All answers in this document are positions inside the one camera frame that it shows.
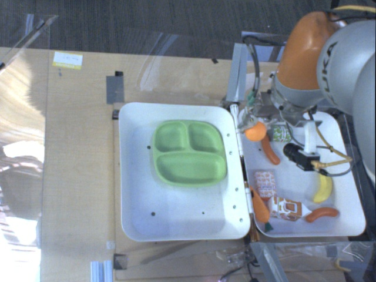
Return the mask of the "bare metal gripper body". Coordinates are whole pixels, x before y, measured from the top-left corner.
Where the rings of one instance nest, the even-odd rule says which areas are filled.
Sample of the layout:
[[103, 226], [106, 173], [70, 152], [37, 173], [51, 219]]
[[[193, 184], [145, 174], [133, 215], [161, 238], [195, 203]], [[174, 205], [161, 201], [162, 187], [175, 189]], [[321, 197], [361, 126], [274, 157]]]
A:
[[258, 118], [278, 119], [292, 126], [304, 126], [309, 120], [304, 117], [304, 114], [315, 107], [316, 105], [297, 106], [278, 93], [266, 91], [258, 94], [251, 112]]

